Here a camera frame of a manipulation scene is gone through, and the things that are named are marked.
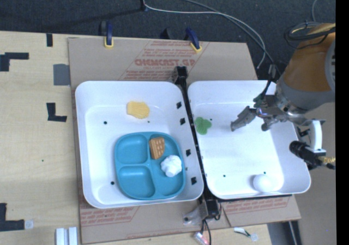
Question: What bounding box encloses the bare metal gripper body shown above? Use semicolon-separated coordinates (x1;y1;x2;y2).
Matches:
254;94;308;125

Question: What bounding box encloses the white plastic tray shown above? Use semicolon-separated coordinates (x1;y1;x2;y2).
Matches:
75;80;205;209
187;80;312;200

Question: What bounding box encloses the green leafy toy vegetable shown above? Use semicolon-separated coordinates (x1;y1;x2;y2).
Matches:
194;117;213;135

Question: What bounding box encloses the thin black rod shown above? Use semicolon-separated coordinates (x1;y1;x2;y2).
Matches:
180;81;210;201

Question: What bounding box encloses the white egg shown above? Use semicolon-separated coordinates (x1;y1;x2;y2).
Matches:
252;174;273;193

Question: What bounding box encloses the white cauliflower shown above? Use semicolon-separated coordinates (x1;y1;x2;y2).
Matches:
160;154;183;178

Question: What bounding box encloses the orange waffle biscuit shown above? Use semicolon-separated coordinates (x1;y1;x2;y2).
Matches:
148;136;166;160

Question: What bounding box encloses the yellow flat toy food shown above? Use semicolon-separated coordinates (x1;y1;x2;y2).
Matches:
126;100;151;119

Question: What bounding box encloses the brown cardboard board red print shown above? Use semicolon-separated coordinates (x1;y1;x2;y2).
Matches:
67;37;302;239

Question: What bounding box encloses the blue divided plate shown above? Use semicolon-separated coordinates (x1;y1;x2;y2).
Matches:
114;132;186;200

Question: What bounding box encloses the black cylinder on white bracket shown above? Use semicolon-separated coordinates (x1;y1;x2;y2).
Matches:
289;119;327;169

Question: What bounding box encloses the black block with thin wires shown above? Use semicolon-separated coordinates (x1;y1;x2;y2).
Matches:
173;65;189;85
204;198;221;219

